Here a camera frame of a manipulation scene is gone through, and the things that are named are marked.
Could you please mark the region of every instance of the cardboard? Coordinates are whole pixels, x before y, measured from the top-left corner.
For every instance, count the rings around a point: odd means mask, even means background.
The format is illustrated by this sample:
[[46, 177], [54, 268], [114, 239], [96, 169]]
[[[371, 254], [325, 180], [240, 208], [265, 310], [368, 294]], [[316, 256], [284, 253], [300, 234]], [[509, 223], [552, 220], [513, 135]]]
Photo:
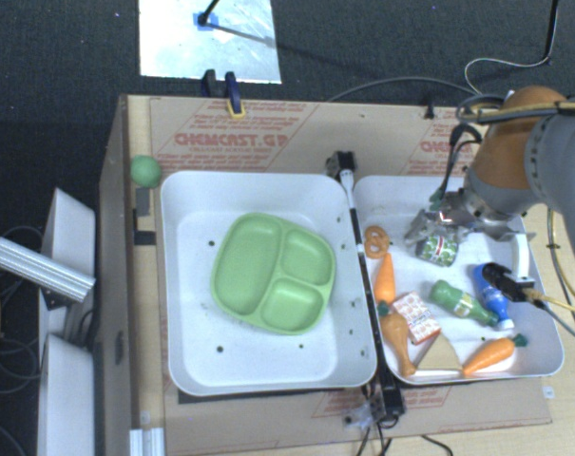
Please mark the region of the cardboard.
[[[110, 138], [116, 147], [125, 145], [125, 156], [114, 156], [123, 164], [107, 162], [103, 175], [108, 194], [116, 194], [117, 182], [123, 182], [124, 193], [107, 199], [111, 208], [122, 209], [125, 215], [135, 207], [135, 186], [123, 173], [129, 157], [138, 153], [154, 155], [165, 174], [183, 168], [322, 173], [325, 160], [336, 150], [353, 150], [358, 179], [371, 174], [436, 176], [443, 172], [447, 137], [455, 124], [451, 109], [436, 109], [437, 118], [427, 121], [422, 107], [245, 102], [247, 116], [237, 121], [228, 118], [225, 106], [225, 101], [216, 99], [124, 98], [122, 129], [112, 132], [120, 138]], [[472, 155], [473, 150], [465, 149], [461, 163]], [[111, 168], [117, 175], [115, 181], [110, 180]], [[460, 174], [460, 166], [454, 168], [454, 174]], [[136, 224], [123, 218], [126, 231], [129, 227], [157, 231], [155, 194], [150, 201], [149, 211], [137, 217]], [[105, 392], [112, 384], [118, 387], [129, 381], [105, 399], [105, 445], [116, 448], [108, 454], [125, 454], [118, 446], [127, 439], [121, 433], [127, 424], [108, 420], [118, 406], [131, 411], [133, 427], [164, 427], [166, 452], [174, 456], [360, 440], [358, 428], [345, 427], [343, 422], [345, 411], [364, 401], [360, 389], [200, 399], [180, 395], [166, 370], [165, 296], [160, 294], [163, 276], [154, 261], [155, 257], [162, 260], [162, 236], [156, 235], [156, 245], [117, 246], [126, 250], [127, 266], [119, 265], [119, 270], [127, 280], [116, 286], [121, 296], [128, 288], [133, 297], [122, 301], [128, 314], [119, 318], [123, 329], [131, 325], [127, 361], [133, 367], [130, 373], [122, 366], [110, 367], [119, 372], [105, 375]], [[117, 246], [105, 247], [111, 252]], [[109, 328], [110, 320], [103, 314], [102, 325], [102, 338], [106, 336], [109, 345], [116, 329]], [[111, 366], [111, 358], [105, 363]], [[128, 399], [129, 388], [136, 400]], [[407, 412], [391, 429], [392, 436], [551, 422], [540, 378], [405, 389], [404, 397]]]

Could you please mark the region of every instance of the black floor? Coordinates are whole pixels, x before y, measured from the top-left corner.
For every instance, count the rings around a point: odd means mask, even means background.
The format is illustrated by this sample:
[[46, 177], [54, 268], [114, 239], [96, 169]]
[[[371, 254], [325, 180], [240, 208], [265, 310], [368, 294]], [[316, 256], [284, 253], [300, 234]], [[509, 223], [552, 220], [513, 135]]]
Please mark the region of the black floor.
[[[470, 60], [534, 63], [544, 53], [551, 0], [271, 0], [282, 85], [243, 85], [245, 97], [321, 101], [370, 80], [429, 76], [464, 85]], [[186, 80], [143, 78], [137, 0], [0, 0], [0, 233], [44, 227], [60, 187], [94, 207], [119, 93], [196, 95]], [[530, 84], [575, 94], [575, 0], [561, 0], [550, 65], [479, 64], [484, 92]], [[455, 105], [439, 85], [376, 87], [351, 100]], [[33, 246], [27, 233], [17, 237]], [[37, 335], [35, 290], [7, 304], [7, 338]], [[27, 351], [5, 355], [27, 373]], [[18, 383], [0, 373], [0, 388]], [[35, 453], [37, 385], [0, 395], [0, 424]], [[17, 454], [0, 433], [0, 455]]]

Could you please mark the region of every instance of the green ball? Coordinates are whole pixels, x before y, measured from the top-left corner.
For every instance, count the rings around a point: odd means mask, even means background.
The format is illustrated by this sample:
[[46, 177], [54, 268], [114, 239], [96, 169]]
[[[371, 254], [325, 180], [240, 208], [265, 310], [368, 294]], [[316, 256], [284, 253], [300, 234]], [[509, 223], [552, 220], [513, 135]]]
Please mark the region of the green ball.
[[161, 165], [150, 156], [135, 156], [131, 161], [131, 179], [141, 187], [154, 188], [161, 182]]

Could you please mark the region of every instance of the toy bottle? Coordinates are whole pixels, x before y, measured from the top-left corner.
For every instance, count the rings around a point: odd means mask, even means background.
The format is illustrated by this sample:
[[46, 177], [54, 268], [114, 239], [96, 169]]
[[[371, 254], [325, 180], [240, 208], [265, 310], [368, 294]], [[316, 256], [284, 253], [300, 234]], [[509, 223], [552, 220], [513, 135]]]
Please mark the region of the toy bottle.
[[513, 324], [513, 320], [508, 317], [508, 299], [503, 296], [503, 293], [484, 279], [484, 276], [482, 275], [483, 269], [484, 264], [473, 269], [475, 292], [480, 298], [484, 299], [486, 309], [498, 315], [498, 324], [496, 325], [496, 328], [499, 330], [510, 330], [511, 328], [514, 328], [515, 325]]
[[486, 326], [496, 326], [498, 315], [487, 311], [472, 295], [437, 280], [431, 289], [431, 301], [458, 317], [475, 319]]

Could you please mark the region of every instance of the white plastic tray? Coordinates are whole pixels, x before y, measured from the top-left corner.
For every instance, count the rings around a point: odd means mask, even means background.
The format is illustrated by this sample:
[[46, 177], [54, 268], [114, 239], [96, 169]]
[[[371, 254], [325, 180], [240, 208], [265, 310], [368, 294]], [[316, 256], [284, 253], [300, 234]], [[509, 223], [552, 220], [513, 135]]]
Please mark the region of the white plastic tray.
[[[497, 242], [483, 234], [471, 234], [461, 243], [455, 262], [450, 267], [441, 267], [417, 258], [414, 247], [408, 247], [403, 240], [410, 229], [417, 212], [428, 207], [428, 197], [441, 180], [439, 178], [418, 177], [378, 177], [369, 176], [359, 181], [355, 187], [355, 201], [361, 228], [379, 225], [390, 236], [393, 245], [391, 253], [395, 274], [397, 295], [417, 291], [429, 306], [432, 314], [441, 324], [442, 332], [454, 346], [464, 363], [484, 342], [501, 336], [523, 334], [528, 339], [525, 348], [517, 349], [507, 361], [479, 371], [474, 377], [463, 378], [457, 370], [419, 371], [414, 376], [403, 378], [398, 374], [398, 362], [391, 347], [384, 345], [389, 367], [403, 381], [413, 385], [470, 382], [551, 375], [558, 371], [564, 362], [564, 350], [553, 319], [528, 303], [510, 303], [508, 313], [515, 328], [496, 331], [483, 327], [474, 320], [460, 319], [446, 313], [429, 301], [432, 284], [443, 278], [451, 285], [474, 295], [470, 276], [471, 266], [495, 261], [510, 268], [511, 246], [508, 242]], [[450, 189], [458, 187], [458, 180], [450, 182]], [[518, 218], [511, 228], [524, 231], [523, 222]], [[375, 280], [380, 260], [367, 261], [370, 277]], [[534, 259], [530, 259], [529, 275], [540, 279]], [[425, 342], [417, 347], [409, 343], [410, 359], [416, 362], [429, 347]]]
[[[199, 396], [358, 387], [376, 368], [374, 340], [341, 186], [321, 175], [184, 171], [161, 191], [168, 365], [175, 384]], [[230, 225], [245, 213], [290, 220], [335, 252], [335, 285], [319, 323], [276, 334], [225, 313], [211, 271]]]

